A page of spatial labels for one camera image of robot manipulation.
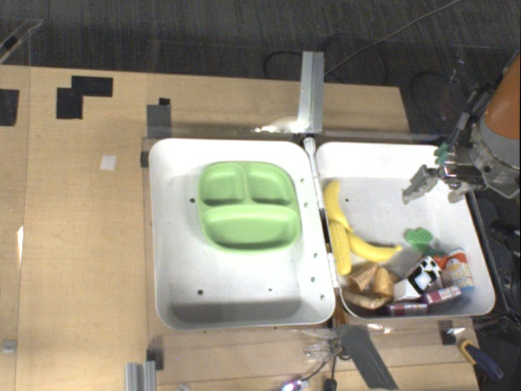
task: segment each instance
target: orange cylinder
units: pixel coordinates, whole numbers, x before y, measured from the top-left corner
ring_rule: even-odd
[[[490,100],[485,123],[503,138],[519,139],[519,55]]]

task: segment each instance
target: white cable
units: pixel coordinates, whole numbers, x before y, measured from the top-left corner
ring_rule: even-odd
[[[460,2],[461,0],[453,0],[452,2],[450,3],[447,3],[445,4],[444,6],[442,7],[438,7],[437,9],[433,10],[433,11],[429,11],[428,13],[425,13],[424,15],[421,15],[419,17],[417,17],[416,19],[414,20],[411,20],[408,24],[406,24],[405,26],[402,26],[401,28],[395,30],[394,32],[391,32],[389,33],[388,35],[380,38],[378,41],[375,41],[373,43],[370,43],[369,45],[367,46],[363,46],[361,49],[359,49],[358,51],[355,51],[353,52],[351,55],[349,55],[347,58],[345,58],[342,62],[336,64],[333,68],[329,69],[325,74],[324,74],[324,77],[328,76],[329,74],[331,74],[333,71],[335,71],[336,69],[340,68],[342,65],[344,65],[346,62],[348,62],[351,58],[353,58],[354,56],[360,54],[362,51],[365,51],[366,49],[368,48],[371,48],[372,46],[374,45],[378,45],[380,42],[383,42],[383,41],[386,41],[388,40],[390,37],[393,37],[395,35],[397,35],[398,33],[406,30],[408,27],[412,26],[413,24],[419,22],[420,20],[423,20],[425,19],[426,17],[429,17],[431,15],[435,15],[436,13],[439,13],[440,11],[443,11],[451,6],[453,6],[454,4]]]

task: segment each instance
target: dark floor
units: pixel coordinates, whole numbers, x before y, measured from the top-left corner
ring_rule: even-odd
[[[331,67],[450,1],[0,0],[0,36],[17,20],[44,20],[34,65],[297,80],[298,56],[276,55],[263,68],[265,57],[322,49]],[[413,130],[446,132],[470,90],[495,80],[519,49],[520,4],[462,0],[326,79],[399,86]]]

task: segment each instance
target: yellow banana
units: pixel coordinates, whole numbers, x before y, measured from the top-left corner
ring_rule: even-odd
[[[329,222],[331,248],[336,261],[336,270],[340,275],[351,272],[351,251],[349,250],[348,232],[342,223],[333,220]]]
[[[367,261],[385,262],[391,259],[396,252],[401,250],[400,245],[394,248],[373,246],[352,232],[348,232],[347,235],[351,251],[359,257],[367,259]]]
[[[328,222],[339,222],[346,231],[351,231],[348,220],[345,218],[339,206],[340,184],[338,181],[331,181],[324,190],[324,203]]]

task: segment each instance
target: green divided plate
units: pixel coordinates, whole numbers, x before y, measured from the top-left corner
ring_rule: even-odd
[[[199,178],[198,196],[204,236],[220,250],[267,252],[287,248],[300,237],[295,188],[276,165],[208,165]]]

